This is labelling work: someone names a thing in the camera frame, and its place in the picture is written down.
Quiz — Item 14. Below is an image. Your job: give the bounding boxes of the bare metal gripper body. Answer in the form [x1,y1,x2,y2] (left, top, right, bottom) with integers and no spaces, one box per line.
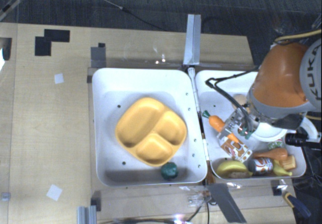
[224,108,288,142]

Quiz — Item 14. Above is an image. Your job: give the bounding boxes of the orange carrot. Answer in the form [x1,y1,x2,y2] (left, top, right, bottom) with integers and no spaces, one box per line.
[202,110,240,144]

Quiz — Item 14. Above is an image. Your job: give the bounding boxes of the brown and white carton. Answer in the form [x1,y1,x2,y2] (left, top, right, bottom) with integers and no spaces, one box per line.
[220,136,253,164]

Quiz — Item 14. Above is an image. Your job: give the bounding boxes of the beige egg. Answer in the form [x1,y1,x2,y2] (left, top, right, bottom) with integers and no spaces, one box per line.
[232,94,250,108]

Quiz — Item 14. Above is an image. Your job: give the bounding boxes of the white plastic tray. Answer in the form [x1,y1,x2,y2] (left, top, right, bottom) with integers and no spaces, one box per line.
[92,67,208,188]
[195,69,307,181]

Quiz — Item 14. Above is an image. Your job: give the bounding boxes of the green and white can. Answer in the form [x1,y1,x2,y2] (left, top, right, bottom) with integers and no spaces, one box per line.
[267,139,286,151]

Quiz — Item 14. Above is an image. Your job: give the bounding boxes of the orange chicken drumstick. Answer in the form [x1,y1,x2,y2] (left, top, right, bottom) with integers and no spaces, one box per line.
[253,147,288,162]

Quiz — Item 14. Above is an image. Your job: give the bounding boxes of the small yellow banana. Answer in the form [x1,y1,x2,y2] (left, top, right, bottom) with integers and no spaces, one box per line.
[272,160,293,177]

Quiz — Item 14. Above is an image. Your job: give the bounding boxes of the green broccoli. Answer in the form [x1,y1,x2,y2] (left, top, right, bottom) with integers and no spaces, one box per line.
[160,162,180,181]

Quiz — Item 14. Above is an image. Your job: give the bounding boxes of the tan ridged toy food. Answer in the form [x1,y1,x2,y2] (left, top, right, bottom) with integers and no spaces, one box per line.
[281,155,297,171]

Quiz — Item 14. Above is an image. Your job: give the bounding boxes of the yellow divided plate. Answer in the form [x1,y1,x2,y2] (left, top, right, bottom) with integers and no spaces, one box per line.
[115,97,188,168]

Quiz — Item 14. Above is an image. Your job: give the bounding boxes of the black cylinder on white bracket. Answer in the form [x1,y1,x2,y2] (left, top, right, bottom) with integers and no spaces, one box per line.
[285,117,322,147]

